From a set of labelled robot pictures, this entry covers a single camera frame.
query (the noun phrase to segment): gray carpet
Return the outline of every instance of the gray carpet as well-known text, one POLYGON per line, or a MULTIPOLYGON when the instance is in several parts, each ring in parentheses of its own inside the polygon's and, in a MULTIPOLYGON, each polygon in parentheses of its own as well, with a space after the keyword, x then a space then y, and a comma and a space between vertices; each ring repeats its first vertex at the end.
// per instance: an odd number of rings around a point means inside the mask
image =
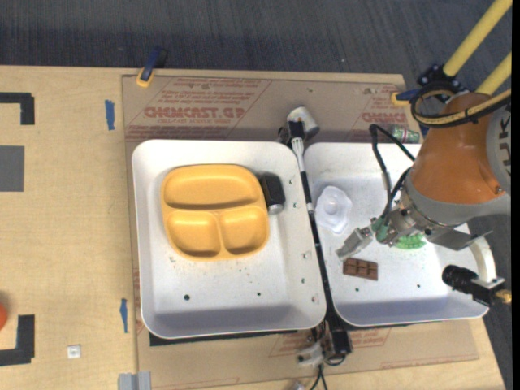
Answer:
MULTIPOLYGON (((413 88, 492 1, 0 0, 0 63, 139 67, 161 45, 167 67, 397 73, 413 88)), ((459 73, 466 86, 475 88, 509 53, 512 27, 509 11, 459 73)), ((498 271, 510 284, 510 218, 471 228, 494 230, 498 271)), ((511 389, 511 308, 493 308, 485 322, 511 389)))

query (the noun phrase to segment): wooden table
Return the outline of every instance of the wooden table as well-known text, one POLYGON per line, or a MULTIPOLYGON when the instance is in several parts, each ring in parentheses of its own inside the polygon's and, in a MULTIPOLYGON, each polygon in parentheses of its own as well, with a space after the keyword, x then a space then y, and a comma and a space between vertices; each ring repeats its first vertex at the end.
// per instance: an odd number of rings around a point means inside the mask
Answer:
MULTIPOLYGON (((0 389, 117 388, 138 370, 121 76, 132 69, 0 67, 0 92, 31 93, 36 125, 0 104, 0 145, 24 146, 24 191, 0 193, 0 301, 11 317, 0 349, 15 346, 16 315, 35 314, 36 357, 0 367, 0 389), (115 104, 109 131, 105 100, 115 104), (128 303, 128 332, 121 313, 128 303), (81 346, 69 358, 67 347, 81 346)), ((173 71, 160 73, 172 74, 173 71)), ((175 71, 184 76, 290 78, 281 72, 175 71)), ((312 80, 401 83, 385 75, 305 74, 312 80)), ((483 321, 470 321, 479 359, 330 375, 329 388, 503 388, 483 321)), ((309 384, 312 379, 303 379, 309 384)), ((287 389, 293 381, 225 389, 287 389)))

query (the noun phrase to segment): green object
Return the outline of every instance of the green object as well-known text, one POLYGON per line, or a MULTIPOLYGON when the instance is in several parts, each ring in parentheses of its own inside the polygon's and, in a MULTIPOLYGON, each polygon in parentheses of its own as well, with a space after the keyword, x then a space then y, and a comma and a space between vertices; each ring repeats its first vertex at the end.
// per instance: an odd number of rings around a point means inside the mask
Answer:
POLYGON ((400 126, 398 124, 393 124, 389 128, 390 133, 401 143, 419 143, 420 136, 418 132, 414 132, 409 128, 404 126, 400 126))
POLYGON ((376 233, 375 238, 379 243, 382 243, 387 238, 388 225, 383 225, 376 233))
POLYGON ((372 226, 370 228, 372 228, 372 231, 373 232, 377 232, 380 228, 381 228, 381 225, 383 224, 383 221, 384 221, 384 218, 377 218, 373 223, 372 223, 372 226))
POLYGON ((426 244, 423 239, 423 234, 410 234, 409 236, 403 236, 395 244, 398 249, 404 250, 415 250, 420 249, 426 244))

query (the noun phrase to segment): blue tape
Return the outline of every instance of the blue tape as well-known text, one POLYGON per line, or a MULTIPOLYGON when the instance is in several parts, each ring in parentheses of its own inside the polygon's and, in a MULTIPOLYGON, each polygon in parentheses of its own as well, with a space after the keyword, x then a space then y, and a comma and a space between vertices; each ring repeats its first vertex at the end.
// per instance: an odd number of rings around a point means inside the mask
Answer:
POLYGON ((115 111, 114 111, 114 102, 111 100, 105 100, 105 115, 106 115, 106 124, 108 125, 109 130, 115 130, 114 122, 115 122, 115 111))
POLYGON ((399 93, 396 95, 396 100, 397 101, 409 101, 413 97, 415 97, 415 95, 417 95, 419 90, 420 89, 409 89, 408 91, 405 91, 404 93, 399 93))
POLYGON ((125 298, 121 299, 121 306, 119 307, 119 313, 121 314, 121 319, 123 320, 124 333, 128 334, 128 308, 127 308, 127 300, 125 298))

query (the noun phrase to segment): white tray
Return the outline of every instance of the white tray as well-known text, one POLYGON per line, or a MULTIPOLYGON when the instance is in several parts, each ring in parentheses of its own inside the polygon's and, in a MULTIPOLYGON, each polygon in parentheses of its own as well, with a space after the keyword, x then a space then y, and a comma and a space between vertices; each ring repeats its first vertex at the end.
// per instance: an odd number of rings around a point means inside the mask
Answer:
POLYGON ((132 155, 141 313, 167 339, 312 328, 324 318, 319 274, 297 160, 275 142, 146 141, 132 155), (168 243, 159 189, 173 168, 232 163, 282 180, 284 210, 270 215, 265 249, 234 260, 194 262, 168 243))
MULTIPOLYGON (((407 147, 414 154, 419 149, 419 145, 407 147)), ((411 161, 396 145, 380 144, 379 150, 395 184, 411 161)), ((305 152, 305 167, 314 204, 328 185, 342 189, 353 202, 349 225, 340 235, 318 227, 332 299, 345 322, 374 327, 486 314, 488 308, 470 295, 452 291, 441 279, 448 264, 477 270, 469 249, 454 252, 427 243, 421 249, 402 250, 374 241, 354 257, 378 263, 379 280, 344 275, 335 250, 354 228, 366 227, 370 218, 381 214, 386 203, 381 170, 371 145, 358 143, 312 145, 305 152)))

